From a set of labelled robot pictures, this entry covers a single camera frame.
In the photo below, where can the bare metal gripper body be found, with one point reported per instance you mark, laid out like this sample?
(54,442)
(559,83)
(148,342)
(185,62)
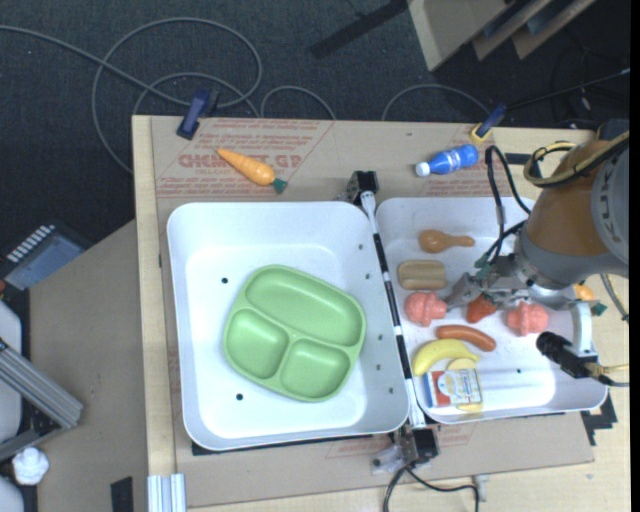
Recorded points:
(502,280)

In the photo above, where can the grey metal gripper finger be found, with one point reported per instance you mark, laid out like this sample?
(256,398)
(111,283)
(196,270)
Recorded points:
(462,291)

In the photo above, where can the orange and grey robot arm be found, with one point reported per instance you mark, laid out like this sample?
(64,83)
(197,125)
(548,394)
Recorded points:
(565,220)

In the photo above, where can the red strawberry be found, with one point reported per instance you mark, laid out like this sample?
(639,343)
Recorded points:
(479,310)

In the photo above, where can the pink toy ice cream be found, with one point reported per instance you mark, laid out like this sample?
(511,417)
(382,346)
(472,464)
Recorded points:
(422,309)
(525,319)

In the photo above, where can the tan hot dog bun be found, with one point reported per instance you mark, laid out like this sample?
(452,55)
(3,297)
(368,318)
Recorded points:
(421,275)

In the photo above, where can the brown sausage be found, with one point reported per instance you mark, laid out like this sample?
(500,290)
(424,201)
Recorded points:
(467,337)

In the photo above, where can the orange toy drumstick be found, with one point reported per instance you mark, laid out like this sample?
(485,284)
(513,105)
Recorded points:
(437,241)

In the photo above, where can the yellow banana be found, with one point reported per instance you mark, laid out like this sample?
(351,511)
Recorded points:
(435,352)

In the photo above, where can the thin black and white rod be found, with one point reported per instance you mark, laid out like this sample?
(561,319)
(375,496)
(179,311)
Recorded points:
(395,320)

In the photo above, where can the orange carrot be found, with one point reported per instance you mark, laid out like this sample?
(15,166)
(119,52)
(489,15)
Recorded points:
(584,292)
(250,167)

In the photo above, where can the white and orange carton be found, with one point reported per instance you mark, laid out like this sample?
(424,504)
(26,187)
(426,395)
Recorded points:
(452,389)

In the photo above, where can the white plastic tray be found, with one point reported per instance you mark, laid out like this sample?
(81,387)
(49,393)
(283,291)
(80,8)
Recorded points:
(520,385)
(210,380)

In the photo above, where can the blue bottle white cap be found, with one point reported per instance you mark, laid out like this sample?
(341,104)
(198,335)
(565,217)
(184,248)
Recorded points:
(450,160)

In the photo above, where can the green divided plate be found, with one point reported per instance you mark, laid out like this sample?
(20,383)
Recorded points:
(295,330)

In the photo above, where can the brown cardboard board red print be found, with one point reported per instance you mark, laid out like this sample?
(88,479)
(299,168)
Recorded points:
(320,150)

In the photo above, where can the black cylinder on white bracket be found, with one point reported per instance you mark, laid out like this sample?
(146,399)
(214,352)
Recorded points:
(560,350)

